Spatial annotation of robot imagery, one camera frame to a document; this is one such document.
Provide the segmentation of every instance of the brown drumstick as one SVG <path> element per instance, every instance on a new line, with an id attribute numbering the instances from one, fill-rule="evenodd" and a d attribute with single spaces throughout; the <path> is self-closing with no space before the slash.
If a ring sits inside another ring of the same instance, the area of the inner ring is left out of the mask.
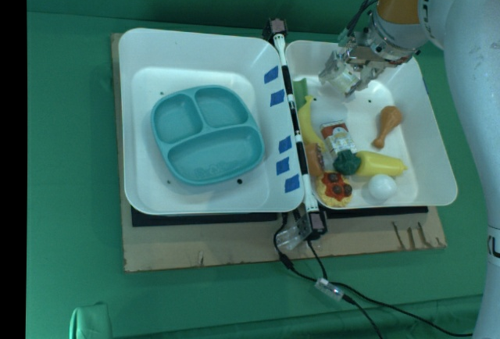
<path id="1" fill-rule="evenodd" d="M 376 148 L 383 148 L 385 145 L 385 137 L 395 127 L 397 127 L 403 119 L 399 109 L 395 105 L 388 105 L 380 112 L 380 133 L 372 142 Z"/>

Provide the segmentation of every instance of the toy egg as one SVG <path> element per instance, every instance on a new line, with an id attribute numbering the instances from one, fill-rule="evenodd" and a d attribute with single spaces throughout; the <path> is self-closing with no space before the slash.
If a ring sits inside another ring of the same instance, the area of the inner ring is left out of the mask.
<path id="1" fill-rule="evenodd" d="M 395 180 L 385 174 L 379 173 L 370 178 L 368 182 L 368 192 L 376 200 L 387 200 L 394 196 L 398 190 Z"/>

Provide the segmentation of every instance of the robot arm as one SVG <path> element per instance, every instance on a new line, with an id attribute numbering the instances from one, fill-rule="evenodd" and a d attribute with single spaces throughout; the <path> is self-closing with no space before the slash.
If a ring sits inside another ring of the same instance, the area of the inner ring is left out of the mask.
<path id="1" fill-rule="evenodd" d="M 346 96 L 432 41 L 476 163 L 487 206 L 487 277 L 475 338 L 500 337 L 500 0 L 379 0 L 320 74 Z"/>

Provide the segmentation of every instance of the yellow banana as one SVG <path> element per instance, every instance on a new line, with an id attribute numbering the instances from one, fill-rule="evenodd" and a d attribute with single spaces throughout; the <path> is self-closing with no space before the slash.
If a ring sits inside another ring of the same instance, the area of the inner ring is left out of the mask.
<path id="1" fill-rule="evenodd" d="M 311 124 L 311 102 L 314 97 L 311 95 L 306 95 L 304 97 L 304 105 L 298 109 L 298 125 L 300 126 L 300 133 L 302 135 L 302 140 L 304 145 L 309 145 L 311 143 L 317 143 L 321 151 L 325 150 L 325 144 L 323 140 L 316 135 Z"/>

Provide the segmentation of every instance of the blue divided plate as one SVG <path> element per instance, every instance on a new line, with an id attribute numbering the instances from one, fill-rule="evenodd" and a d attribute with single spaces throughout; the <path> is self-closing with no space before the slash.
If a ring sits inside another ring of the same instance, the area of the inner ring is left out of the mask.
<path id="1" fill-rule="evenodd" d="M 215 184 L 255 168 L 264 140 L 241 98 L 227 87 L 192 87 L 159 99 L 152 130 L 173 175 L 192 185 Z"/>

